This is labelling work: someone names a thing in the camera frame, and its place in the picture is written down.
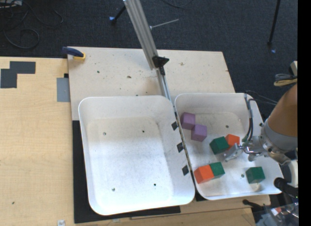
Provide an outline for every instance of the wooden block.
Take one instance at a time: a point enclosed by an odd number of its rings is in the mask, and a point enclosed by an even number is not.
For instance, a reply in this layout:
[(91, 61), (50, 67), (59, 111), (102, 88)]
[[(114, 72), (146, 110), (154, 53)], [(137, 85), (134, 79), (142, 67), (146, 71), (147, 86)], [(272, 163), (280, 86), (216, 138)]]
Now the wooden block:
[(207, 137), (207, 127), (205, 125), (196, 124), (191, 129), (191, 140), (204, 141)]
[(191, 130), (195, 126), (195, 114), (184, 112), (180, 117), (180, 124), (183, 129)]
[(214, 154), (222, 153), (229, 148), (229, 144), (224, 136), (213, 139), (209, 145)]
[(212, 172), (214, 174), (214, 178), (219, 178), (225, 174), (225, 171), (224, 171), (224, 168), (223, 168), (223, 165), (221, 164), (221, 162), (215, 162), (215, 163), (211, 163), (209, 165), (210, 165)]
[(246, 176), (249, 184), (260, 183), (266, 178), (261, 166), (249, 168), (246, 171)]
[(225, 140), (228, 142), (229, 147), (232, 147), (235, 143), (240, 144), (240, 137), (233, 134), (228, 134)]
[(207, 182), (214, 178), (214, 173), (210, 165), (200, 166), (193, 173), (198, 184)]

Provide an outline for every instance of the white tray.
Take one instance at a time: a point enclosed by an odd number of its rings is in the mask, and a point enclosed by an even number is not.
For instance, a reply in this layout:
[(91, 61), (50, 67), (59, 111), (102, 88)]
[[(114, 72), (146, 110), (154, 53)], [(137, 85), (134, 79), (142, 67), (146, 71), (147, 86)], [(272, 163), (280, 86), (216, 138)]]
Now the white tray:
[[(262, 121), (255, 102), (251, 102), (254, 121), (254, 136), (260, 134)], [(249, 116), (243, 93), (180, 94), (175, 99), (175, 108), (179, 117), (184, 112), (196, 115), (196, 123), (207, 126), (207, 138), (203, 142), (191, 140), (191, 131), (182, 129), (193, 171), (203, 165), (220, 161), (225, 174), (219, 178), (198, 184), (198, 192), (205, 199), (217, 200), (230, 197), (243, 197), (260, 194), (278, 194), (281, 191), (274, 186), (274, 179), (283, 177), (279, 164), (269, 157), (258, 157), (248, 161), (248, 154), (242, 153), (236, 159), (224, 161), (222, 154), (215, 155), (209, 143), (227, 134), (245, 136), (249, 126)], [(261, 166), (265, 179), (260, 183), (249, 184), (246, 170)]]
[(79, 104), (89, 203), (101, 215), (183, 205), (195, 188), (172, 103), (163, 96)]

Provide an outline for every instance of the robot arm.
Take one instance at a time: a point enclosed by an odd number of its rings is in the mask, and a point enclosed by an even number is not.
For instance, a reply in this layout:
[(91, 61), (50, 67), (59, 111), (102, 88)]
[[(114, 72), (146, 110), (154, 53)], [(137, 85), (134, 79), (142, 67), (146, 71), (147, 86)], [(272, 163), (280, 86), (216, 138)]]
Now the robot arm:
[(261, 129), (259, 144), (267, 155), (281, 165), (291, 159), (287, 153), (298, 148), (297, 85), (291, 87), (278, 101)]

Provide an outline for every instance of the gray tape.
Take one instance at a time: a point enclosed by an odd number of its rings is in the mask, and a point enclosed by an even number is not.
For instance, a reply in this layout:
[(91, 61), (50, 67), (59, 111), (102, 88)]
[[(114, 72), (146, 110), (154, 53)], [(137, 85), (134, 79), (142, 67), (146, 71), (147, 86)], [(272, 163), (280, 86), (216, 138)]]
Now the gray tape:
[(57, 101), (70, 102), (69, 78), (57, 78)]

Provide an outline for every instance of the metal bracket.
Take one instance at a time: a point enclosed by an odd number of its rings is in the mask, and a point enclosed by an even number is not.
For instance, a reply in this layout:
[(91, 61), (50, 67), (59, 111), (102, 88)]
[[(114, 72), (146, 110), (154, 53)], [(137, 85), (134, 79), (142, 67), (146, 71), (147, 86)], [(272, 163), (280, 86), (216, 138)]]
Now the metal bracket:
[(224, 153), (225, 161), (228, 162), (229, 160), (235, 159), (241, 155), (243, 149), (240, 148), (237, 143), (235, 143), (229, 150), (226, 150)]
[(165, 57), (153, 56), (152, 60), (155, 67), (159, 68), (161, 75), (165, 75), (163, 66), (169, 61), (169, 59)]
[(57, 221), (57, 226), (65, 226), (65, 220), (58, 220)]

